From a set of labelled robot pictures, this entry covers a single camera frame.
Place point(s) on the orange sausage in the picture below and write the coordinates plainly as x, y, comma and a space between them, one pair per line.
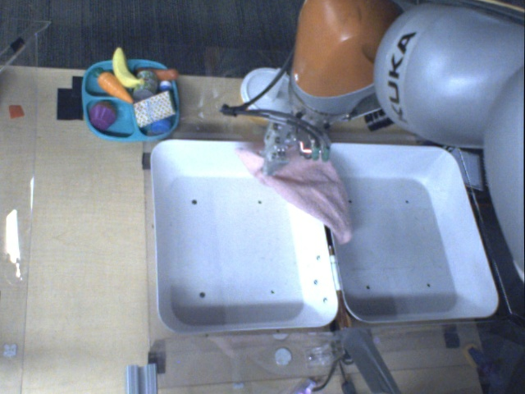
167, 74

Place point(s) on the purple grapes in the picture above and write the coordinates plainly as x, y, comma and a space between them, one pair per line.
102, 116

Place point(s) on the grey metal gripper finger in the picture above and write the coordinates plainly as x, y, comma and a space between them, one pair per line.
274, 166

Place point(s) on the blue round bottle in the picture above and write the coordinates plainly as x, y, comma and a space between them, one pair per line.
159, 126

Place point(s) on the green can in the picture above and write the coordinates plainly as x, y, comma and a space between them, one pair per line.
147, 82

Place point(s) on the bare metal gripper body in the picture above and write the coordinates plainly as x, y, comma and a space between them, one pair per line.
283, 138

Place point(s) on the white bowl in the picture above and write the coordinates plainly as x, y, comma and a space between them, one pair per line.
256, 88

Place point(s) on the yellow banana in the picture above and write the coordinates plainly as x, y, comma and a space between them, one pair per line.
121, 72

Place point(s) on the orange carrot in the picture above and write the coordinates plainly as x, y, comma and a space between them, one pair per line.
112, 86

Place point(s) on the clear plastic bottle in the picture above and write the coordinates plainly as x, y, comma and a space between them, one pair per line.
322, 354

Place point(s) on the patterned white carton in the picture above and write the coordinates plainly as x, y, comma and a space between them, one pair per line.
155, 108

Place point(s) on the white plastic tray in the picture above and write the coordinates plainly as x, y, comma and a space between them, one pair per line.
242, 240
414, 236

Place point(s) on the blue divided plate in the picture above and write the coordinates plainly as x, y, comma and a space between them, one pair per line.
125, 119

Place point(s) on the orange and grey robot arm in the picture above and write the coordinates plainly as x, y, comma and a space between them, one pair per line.
435, 68

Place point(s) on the pink cloth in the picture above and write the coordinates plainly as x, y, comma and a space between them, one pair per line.
311, 191

